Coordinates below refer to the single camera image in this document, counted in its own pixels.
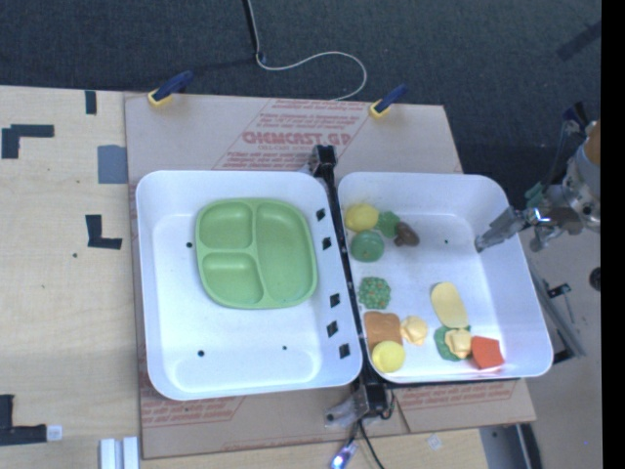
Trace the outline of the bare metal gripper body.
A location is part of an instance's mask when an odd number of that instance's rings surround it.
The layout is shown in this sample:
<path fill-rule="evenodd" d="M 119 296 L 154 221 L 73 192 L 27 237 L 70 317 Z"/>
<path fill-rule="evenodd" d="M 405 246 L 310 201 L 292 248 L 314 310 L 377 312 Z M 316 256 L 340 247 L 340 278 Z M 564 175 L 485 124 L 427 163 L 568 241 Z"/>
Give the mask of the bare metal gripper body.
<path fill-rule="evenodd" d="M 550 186 L 548 217 L 572 235 L 582 230 L 601 232 L 601 196 L 588 186 Z"/>

